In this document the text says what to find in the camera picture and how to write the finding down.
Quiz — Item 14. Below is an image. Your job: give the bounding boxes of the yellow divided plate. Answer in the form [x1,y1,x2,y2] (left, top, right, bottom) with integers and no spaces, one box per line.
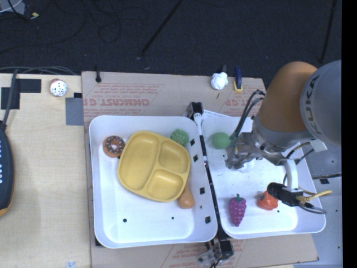
[117,130,192,203]

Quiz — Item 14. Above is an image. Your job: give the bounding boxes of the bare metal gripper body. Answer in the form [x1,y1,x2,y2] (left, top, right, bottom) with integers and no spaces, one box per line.
[230,132,280,166]

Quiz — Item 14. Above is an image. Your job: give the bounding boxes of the white cauliflower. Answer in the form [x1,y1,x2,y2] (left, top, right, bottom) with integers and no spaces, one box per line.
[210,71,229,91]

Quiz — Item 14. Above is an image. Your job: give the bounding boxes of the thin black and white rod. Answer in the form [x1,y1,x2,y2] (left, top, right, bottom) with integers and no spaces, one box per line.
[194,112,229,251]

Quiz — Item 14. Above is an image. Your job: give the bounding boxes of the purple grapes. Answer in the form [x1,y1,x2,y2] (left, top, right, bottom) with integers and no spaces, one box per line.
[228,193,248,227]

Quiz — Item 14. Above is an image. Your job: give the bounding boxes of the orange bell pepper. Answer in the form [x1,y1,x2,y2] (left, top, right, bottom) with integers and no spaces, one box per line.
[257,190,279,211]

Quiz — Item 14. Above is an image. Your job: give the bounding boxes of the black block with thin wires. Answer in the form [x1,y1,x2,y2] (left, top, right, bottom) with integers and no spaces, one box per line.
[219,238,235,260]
[189,102,204,119]

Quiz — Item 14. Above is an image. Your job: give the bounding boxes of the brown cardboard board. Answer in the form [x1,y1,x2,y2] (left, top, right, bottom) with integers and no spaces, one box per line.
[80,70,320,268]

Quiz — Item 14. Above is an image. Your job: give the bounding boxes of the orange-brown pear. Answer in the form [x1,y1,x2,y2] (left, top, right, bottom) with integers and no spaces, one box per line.
[177,183,196,210]

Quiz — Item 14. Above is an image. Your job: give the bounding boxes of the green smooth ball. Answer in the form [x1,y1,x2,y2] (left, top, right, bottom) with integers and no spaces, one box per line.
[211,132,231,150]

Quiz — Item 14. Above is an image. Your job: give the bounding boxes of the brown sprinkled doughnut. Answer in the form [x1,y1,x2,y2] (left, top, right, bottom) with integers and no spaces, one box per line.
[102,135,127,159]

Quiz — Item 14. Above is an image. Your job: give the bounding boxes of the green bumpy ball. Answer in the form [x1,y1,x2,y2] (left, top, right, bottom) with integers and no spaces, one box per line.
[170,128,190,147]

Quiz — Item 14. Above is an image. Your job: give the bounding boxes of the white printed paper slip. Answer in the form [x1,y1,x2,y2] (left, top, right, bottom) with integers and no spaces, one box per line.
[202,109,227,119]

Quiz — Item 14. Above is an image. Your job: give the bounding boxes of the black cylinder on white bracket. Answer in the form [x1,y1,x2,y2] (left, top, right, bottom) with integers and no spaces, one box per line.
[267,156,305,207]

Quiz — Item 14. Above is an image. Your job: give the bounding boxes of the white plastic tray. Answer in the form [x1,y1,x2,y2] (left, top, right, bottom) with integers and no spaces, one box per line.
[89,114,219,249]
[201,113,327,240]

